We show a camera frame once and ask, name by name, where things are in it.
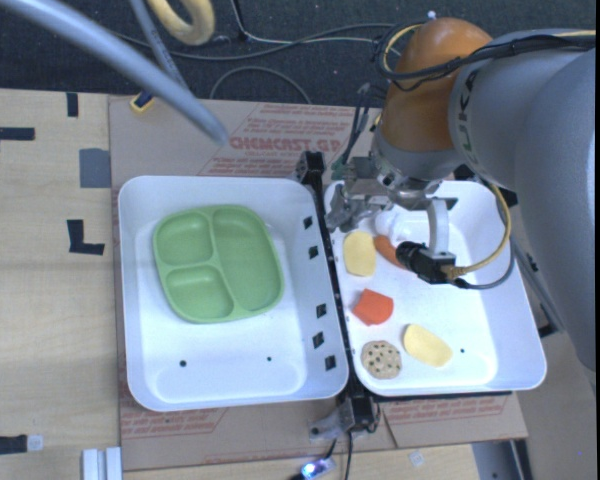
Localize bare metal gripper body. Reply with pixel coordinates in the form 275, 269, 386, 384
340, 156, 444, 213

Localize yellow potato slice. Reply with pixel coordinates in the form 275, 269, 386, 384
342, 230, 378, 278

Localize orange carrot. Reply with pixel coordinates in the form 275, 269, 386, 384
372, 234, 406, 270

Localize thin black rod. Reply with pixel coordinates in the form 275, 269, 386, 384
309, 180, 357, 400

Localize orange cheese wedge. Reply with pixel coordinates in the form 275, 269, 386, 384
351, 288, 395, 328

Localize green divided plate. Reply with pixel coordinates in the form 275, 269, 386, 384
151, 203, 286, 325

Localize white plastic tray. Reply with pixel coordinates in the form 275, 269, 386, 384
323, 178, 549, 398
117, 175, 351, 413

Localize yellow oval chip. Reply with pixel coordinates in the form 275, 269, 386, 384
401, 322, 454, 369

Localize chocolate chip biscuit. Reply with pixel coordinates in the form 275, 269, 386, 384
360, 339, 403, 381

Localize brown cardboard board, red print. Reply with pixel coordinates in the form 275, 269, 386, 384
107, 95, 530, 472

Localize black block with thin wires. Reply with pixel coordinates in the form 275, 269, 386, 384
296, 150, 327, 187
348, 394, 380, 432

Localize black cylinder on white bracket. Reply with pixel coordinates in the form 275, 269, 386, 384
394, 196, 459, 286

